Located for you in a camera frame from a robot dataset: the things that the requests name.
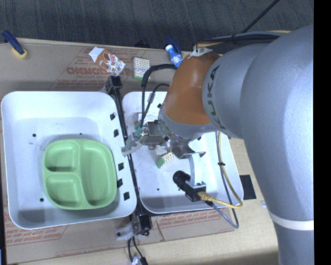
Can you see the thin black rod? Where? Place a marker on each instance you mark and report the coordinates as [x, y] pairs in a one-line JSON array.
[[132, 167]]

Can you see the green and white small carton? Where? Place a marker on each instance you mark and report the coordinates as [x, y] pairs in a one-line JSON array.
[[165, 159]]

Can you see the blue and white bottle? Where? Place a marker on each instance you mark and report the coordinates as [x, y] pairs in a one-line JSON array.
[[175, 56]]

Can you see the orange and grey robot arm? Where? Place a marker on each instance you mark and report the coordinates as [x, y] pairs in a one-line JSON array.
[[259, 106]]

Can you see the white and brown carton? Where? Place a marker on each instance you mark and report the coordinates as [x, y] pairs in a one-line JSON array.
[[109, 61]]

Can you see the white plastic tray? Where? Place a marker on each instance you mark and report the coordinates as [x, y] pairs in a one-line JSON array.
[[162, 195], [69, 109]]

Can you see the green divided plate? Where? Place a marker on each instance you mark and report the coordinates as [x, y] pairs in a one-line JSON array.
[[80, 174]]

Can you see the brown cardboard board red print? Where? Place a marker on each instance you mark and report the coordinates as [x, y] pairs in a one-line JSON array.
[[58, 62]]

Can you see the black cylinder on white bracket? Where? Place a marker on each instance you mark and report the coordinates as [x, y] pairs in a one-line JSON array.
[[186, 185]]

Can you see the white and green patterned box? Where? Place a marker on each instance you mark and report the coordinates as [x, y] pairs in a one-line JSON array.
[[141, 68]]

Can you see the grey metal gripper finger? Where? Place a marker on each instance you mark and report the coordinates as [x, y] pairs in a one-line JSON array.
[[130, 148], [161, 149]]

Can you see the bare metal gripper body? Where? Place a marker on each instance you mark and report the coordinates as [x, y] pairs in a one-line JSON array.
[[154, 134]]

